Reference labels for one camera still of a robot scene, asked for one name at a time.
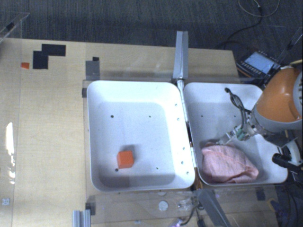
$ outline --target device screen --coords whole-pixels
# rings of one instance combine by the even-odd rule
[[[274,61],[258,52],[254,52],[249,58],[245,60],[245,62],[265,74],[267,74],[275,64]]]

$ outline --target pink towel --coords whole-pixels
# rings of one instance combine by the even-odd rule
[[[202,149],[202,171],[209,183],[250,183],[259,171],[244,153],[231,145],[207,143]]]

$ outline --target wooden table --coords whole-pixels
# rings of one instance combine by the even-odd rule
[[[41,44],[65,44],[66,56],[49,56],[48,70],[33,70],[33,51]],[[71,226],[72,211],[84,210],[86,174],[83,126],[82,81],[85,60],[100,58],[101,76],[120,75],[169,77],[174,64],[174,48],[22,40],[22,69],[18,159],[14,198],[14,227]],[[189,49],[189,74],[206,81],[238,80],[230,51]],[[247,214],[231,218],[244,226],[277,226],[273,212],[252,197],[246,203]],[[171,219],[107,223],[100,227],[168,226]],[[196,218],[188,224],[196,226]]]

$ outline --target white cable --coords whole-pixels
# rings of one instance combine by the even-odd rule
[[[253,0],[253,1],[258,5],[258,8],[261,7],[260,4],[259,4],[256,0]],[[275,8],[275,10],[274,10],[272,13],[267,14],[267,15],[262,15],[262,16],[261,16],[261,15],[258,15],[258,14],[253,14],[253,13],[248,12],[248,11],[241,5],[241,0],[238,0],[238,4],[239,4],[240,8],[241,8],[244,12],[246,12],[246,13],[252,15],[252,16],[255,16],[255,17],[269,17],[269,16],[273,15],[273,14],[278,10],[278,7],[279,7],[279,5],[280,5],[280,0],[278,0],[278,3],[277,3],[277,5],[276,5],[276,8]]]

